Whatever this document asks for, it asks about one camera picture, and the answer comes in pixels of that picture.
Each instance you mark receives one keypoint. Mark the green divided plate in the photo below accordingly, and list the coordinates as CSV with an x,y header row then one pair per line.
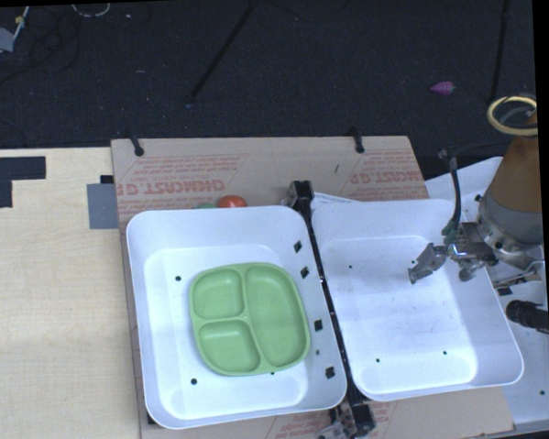
x,y
270,306

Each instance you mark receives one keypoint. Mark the brown cardboard board red print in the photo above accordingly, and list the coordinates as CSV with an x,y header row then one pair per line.
x,y
262,168

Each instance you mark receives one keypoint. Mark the green toy vegetable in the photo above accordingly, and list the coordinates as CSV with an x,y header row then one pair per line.
x,y
205,205

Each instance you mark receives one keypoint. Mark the thin black and white rod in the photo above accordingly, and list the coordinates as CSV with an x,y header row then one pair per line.
x,y
328,294

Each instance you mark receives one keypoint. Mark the white paper sheet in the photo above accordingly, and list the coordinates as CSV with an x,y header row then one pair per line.
x,y
333,198

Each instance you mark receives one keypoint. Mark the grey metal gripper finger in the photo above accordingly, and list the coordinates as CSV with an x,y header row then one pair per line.
x,y
419,273
433,256

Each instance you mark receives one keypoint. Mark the white plastic tray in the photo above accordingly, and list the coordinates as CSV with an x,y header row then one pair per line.
x,y
169,311
399,327

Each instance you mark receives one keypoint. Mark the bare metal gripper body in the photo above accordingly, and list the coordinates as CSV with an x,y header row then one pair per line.
x,y
473,249

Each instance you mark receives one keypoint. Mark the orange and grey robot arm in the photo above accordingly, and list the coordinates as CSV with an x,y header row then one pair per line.
x,y
516,187

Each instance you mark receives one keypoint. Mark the pink toy grapes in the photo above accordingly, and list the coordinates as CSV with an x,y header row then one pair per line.
x,y
442,88

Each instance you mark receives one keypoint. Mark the red toy tomato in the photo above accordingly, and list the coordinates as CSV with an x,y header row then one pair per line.
x,y
231,201

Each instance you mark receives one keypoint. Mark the black cylinder on white bracket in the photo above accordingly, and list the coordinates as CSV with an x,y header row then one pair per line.
x,y
529,316

